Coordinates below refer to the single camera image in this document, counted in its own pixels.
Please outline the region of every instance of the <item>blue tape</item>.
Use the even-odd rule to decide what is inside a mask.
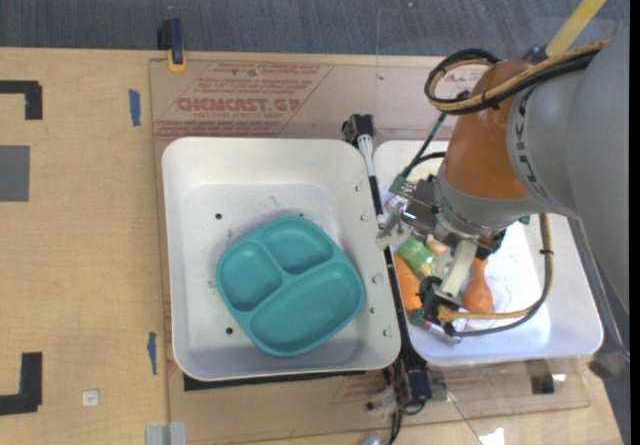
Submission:
[[[135,89],[129,90],[129,112],[131,113],[131,122],[134,127],[142,125],[140,123],[140,93]]]
[[[147,340],[147,351],[149,352],[149,359],[151,360],[151,372],[153,372],[154,376],[158,374],[156,349],[156,334],[153,331],[150,331],[149,340]]]

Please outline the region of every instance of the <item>orange carrot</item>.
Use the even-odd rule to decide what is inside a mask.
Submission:
[[[420,308],[422,306],[420,298],[418,297],[420,284],[418,283],[416,275],[413,274],[409,265],[397,253],[393,255],[393,262],[396,266],[396,274],[398,276],[400,293],[402,294],[402,302],[404,303],[405,309],[407,312],[411,312],[416,308]]]

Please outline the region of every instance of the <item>white tray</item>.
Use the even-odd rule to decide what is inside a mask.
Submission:
[[[411,161],[420,141],[389,141],[375,151],[383,203],[392,195],[385,191],[395,176]],[[446,150],[447,144],[434,142],[428,152]],[[410,179],[437,173],[440,160],[414,169]],[[551,215],[554,250],[554,281],[546,303],[529,322],[512,330],[480,337],[463,338],[451,344],[424,329],[409,325],[414,348],[425,360],[439,366],[518,361],[538,358],[593,354],[603,339],[602,324],[580,261],[567,220]],[[490,258],[487,281],[501,295],[508,294],[502,311],[526,308],[541,293],[544,261],[537,218],[531,224],[512,225],[502,247]]]
[[[184,138],[162,157],[173,349],[203,381],[380,369],[400,335],[362,156],[337,140]],[[320,347],[294,358],[262,352],[216,289],[220,255],[274,219],[304,215],[354,263],[366,300],[358,316]]]

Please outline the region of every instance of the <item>teal plate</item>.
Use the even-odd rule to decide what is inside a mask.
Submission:
[[[216,271],[227,308],[263,351],[293,357],[318,347],[359,312],[365,291],[342,250],[311,221],[287,217],[224,252]]]

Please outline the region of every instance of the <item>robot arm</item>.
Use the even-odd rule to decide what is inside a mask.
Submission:
[[[454,294],[473,258],[499,248],[507,226],[548,212],[582,222],[628,312],[629,42],[626,28],[583,60],[586,69],[459,116],[437,176],[404,187],[402,219],[453,251],[442,284],[421,289],[425,318],[438,322],[439,307],[461,306]],[[483,101],[532,67],[521,60],[493,65],[470,99]]]

